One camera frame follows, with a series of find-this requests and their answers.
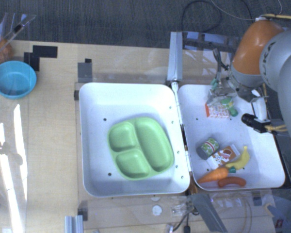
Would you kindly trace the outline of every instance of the white cable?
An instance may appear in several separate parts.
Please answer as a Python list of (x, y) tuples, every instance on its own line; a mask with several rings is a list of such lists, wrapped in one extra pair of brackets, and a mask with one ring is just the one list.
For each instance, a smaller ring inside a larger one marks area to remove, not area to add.
[(212, 4), (217, 7), (217, 9), (221, 10), (223, 13), (233, 17), (233, 18), (236, 18), (236, 19), (240, 19), (240, 20), (245, 20), (245, 21), (254, 21), (253, 19), (246, 19), (246, 18), (240, 18), (240, 17), (237, 17), (237, 16), (234, 16), (226, 11), (224, 11), (223, 9), (221, 9), (213, 0), (211, 0)]
[(280, 2), (280, 0), (278, 0), (278, 3), (279, 3), (279, 5), (280, 5), (280, 12), (278, 13), (278, 15), (280, 15), (280, 14), (281, 14), (281, 12), (282, 12), (282, 5), (281, 5), (281, 2)]

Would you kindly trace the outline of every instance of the wooden surface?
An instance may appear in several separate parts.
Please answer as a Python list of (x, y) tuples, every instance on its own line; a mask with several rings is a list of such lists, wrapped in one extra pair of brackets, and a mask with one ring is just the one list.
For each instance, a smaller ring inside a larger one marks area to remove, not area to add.
[[(80, 146), (77, 143), (79, 129), (76, 127), (73, 96), (77, 65), (78, 62), (84, 62), (85, 58), (93, 61), (94, 81), (146, 83), (151, 79), (159, 83), (164, 81), (167, 73), (169, 51), (13, 41), (16, 58), (21, 58), (24, 51), (32, 51), (33, 45), (57, 46), (58, 57), (40, 58), (36, 87), (27, 97), (12, 102), (13, 106), (20, 103), (24, 141), (28, 148), (26, 232), (64, 232), (65, 216), (76, 216), (82, 202), (90, 205), (88, 208), (96, 213), (95, 219), (84, 223), (86, 233), (97, 228), (101, 233), (164, 232), (167, 223), (175, 225), (180, 221), (181, 217), (175, 217), (171, 212), (171, 206), (178, 202), (168, 196), (163, 196), (157, 202), (151, 200), (151, 197), (104, 201), (84, 193), (80, 180)], [(216, 68), (216, 64), (211, 63), (207, 55), (190, 51), (184, 53), (183, 66), (186, 68), (184, 77), (190, 83), (209, 83)], [(6, 106), (9, 102), (0, 97), (0, 108), (9, 108)], [(152, 214), (151, 208), (155, 204), (162, 206), (161, 216)], [(258, 232), (261, 225), (267, 232), (274, 232), (272, 219), (262, 206), (252, 206), (251, 216), (249, 211), (244, 211), (245, 207), (244, 203), (237, 208), (217, 205), (218, 213), (230, 232), (238, 232), (244, 224), (244, 232), (250, 228), (250, 232)], [(2, 218), (9, 217), (8, 214), (8, 207), (2, 207), (0, 233), (3, 226), (8, 225), (8, 222), (2, 221)], [(209, 232), (200, 216), (190, 221), (191, 232)]]

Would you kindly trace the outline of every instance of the white tray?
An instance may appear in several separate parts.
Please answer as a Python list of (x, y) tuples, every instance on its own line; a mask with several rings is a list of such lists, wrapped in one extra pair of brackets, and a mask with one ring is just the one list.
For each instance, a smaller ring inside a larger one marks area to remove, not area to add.
[(244, 169), (236, 174), (247, 181), (245, 187), (228, 185), (219, 188), (217, 182), (198, 184), (208, 191), (242, 190), (277, 188), (285, 181), (285, 173), (278, 154), (272, 134), (260, 134), (241, 122), (244, 113), (253, 114), (250, 103), (235, 98), (236, 117), (209, 118), (206, 116), (205, 103), (210, 89), (208, 85), (184, 85), (179, 89), (179, 101), (183, 118), (186, 140), (195, 181), (211, 170), (207, 161), (201, 159), (196, 153), (200, 146), (209, 137), (215, 138), (221, 147), (234, 144), (239, 152), (243, 146), (248, 146), (250, 160)]
[[(96, 197), (184, 192), (190, 182), (174, 93), (160, 84), (88, 83), (80, 89), (83, 182)], [(175, 162), (150, 178), (131, 181), (117, 171), (109, 152), (112, 125), (135, 117), (151, 117), (163, 127)]]

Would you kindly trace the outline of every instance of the orange carrot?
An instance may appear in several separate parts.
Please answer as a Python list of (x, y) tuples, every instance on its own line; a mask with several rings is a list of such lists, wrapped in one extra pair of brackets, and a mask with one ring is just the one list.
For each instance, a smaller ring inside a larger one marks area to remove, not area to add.
[(210, 182), (210, 181), (217, 181), (224, 179), (228, 176), (228, 169), (225, 167), (217, 168), (210, 173), (205, 174), (203, 177), (201, 177), (197, 183), (204, 183), (204, 182)]

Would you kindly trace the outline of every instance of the dark floor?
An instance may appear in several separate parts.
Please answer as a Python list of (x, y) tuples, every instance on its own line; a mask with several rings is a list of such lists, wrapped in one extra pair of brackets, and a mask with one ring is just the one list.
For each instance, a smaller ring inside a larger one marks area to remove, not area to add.
[[(31, 25), (31, 40), (124, 46), (168, 47), (169, 32), (180, 30), (242, 36), (251, 24), (224, 13), (220, 18), (210, 0), (203, 0), (187, 8), (181, 26), (183, 9), (191, 1), (0, 0), (0, 11), (37, 15)], [(214, 1), (235, 16), (250, 18), (241, 0)], [(280, 11), (277, 0), (243, 1), (253, 18)], [(291, 0), (280, 1), (282, 14), (291, 15)], [(291, 27), (291, 22), (280, 23)]]

